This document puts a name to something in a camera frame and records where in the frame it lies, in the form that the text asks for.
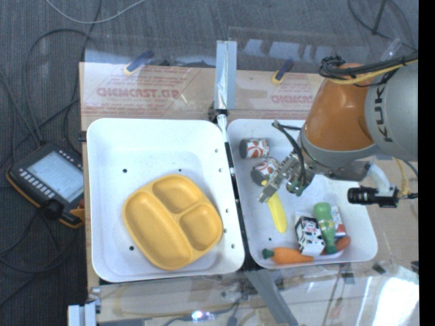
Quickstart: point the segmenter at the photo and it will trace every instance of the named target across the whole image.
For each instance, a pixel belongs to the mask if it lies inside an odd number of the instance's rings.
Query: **gray carpet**
[[[82,21],[110,18],[136,1],[101,0],[97,15],[99,0],[51,0]],[[238,43],[239,69],[275,71],[290,55],[293,71],[316,73],[322,58],[335,54],[349,62],[378,61],[395,39],[401,44],[396,55],[417,50],[419,0],[389,0],[374,34],[380,4],[148,0],[92,25],[65,18],[44,0],[0,0],[0,325],[66,325],[67,306],[87,296],[83,228],[33,217],[34,206],[5,180],[7,167],[38,142],[10,95],[29,122],[34,115],[43,140],[80,151],[79,106],[65,109],[78,98],[80,60],[124,62],[153,49],[170,65],[213,67],[216,40],[231,39]]]

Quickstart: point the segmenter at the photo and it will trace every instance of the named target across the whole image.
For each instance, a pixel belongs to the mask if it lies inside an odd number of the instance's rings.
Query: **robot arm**
[[[350,74],[355,68],[348,69]],[[287,191],[299,196],[316,174],[345,181],[362,181],[369,176],[377,189],[350,189],[348,201],[397,206],[396,186],[389,184],[372,160],[364,159],[384,155],[418,161],[417,78],[415,61],[375,79],[365,79],[359,86],[342,79],[335,81],[336,77],[325,79],[297,142],[292,142],[293,152],[258,200],[266,202],[284,182]],[[375,85],[368,86],[372,80]],[[285,132],[279,122],[273,126]]]

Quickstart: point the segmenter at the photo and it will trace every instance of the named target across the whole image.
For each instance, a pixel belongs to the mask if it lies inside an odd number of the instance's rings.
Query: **yellow plate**
[[[122,208],[128,232],[157,267],[176,270],[203,256],[222,237],[218,211],[183,175],[154,180],[132,193]]]

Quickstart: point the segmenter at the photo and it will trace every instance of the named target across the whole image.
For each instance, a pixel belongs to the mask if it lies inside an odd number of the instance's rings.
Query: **green bottle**
[[[331,205],[327,202],[320,202],[314,206],[314,215],[319,224],[321,237],[326,245],[326,253],[336,253],[335,246],[335,222],[331,214]]]

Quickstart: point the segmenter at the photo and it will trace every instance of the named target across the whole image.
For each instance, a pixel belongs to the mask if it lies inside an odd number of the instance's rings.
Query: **toy carrot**
[[[277,264],[297,264],[314,260],[313,256],[303,255],[299,250],[288,247],[275,247],[273,250],[264,249],[262,255],[264,259],[272,258]]]

